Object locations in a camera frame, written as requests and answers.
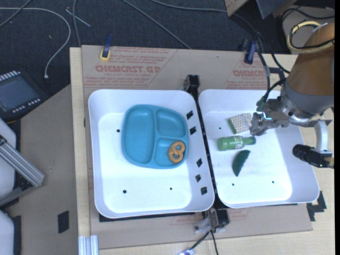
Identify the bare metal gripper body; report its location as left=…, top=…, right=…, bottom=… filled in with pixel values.
left=261, top=98, right=302, bottom=129

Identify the green patterned carton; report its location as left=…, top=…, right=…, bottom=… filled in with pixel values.
left=227, top=112, right=253, bottom=134

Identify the green plastic bottle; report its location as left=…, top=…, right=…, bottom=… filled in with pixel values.
left=216, top=135, right=257, bottom=152

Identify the dark green wedge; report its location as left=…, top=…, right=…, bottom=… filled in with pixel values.
left=232, top=149, right=251, bottom=177

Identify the white plastic tray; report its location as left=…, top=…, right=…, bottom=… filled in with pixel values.
left=198, top=89, right=320, bottom=209
left=88, top=89, right=216, bottom=219

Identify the brown toy pretzel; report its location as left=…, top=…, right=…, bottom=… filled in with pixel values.
left=168, top=140, right=186, bottom=163

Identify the brown cardboard board red print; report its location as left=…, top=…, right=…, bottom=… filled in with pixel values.
left=81, top=45, right=314, bottom=250

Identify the blue divided plate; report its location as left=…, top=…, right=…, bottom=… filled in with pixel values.
left=121, top=104, right=190, bottom=169

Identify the black cylinder on white bracket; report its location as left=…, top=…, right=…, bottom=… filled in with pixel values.
left=288, top=117, right=334, bottom=168

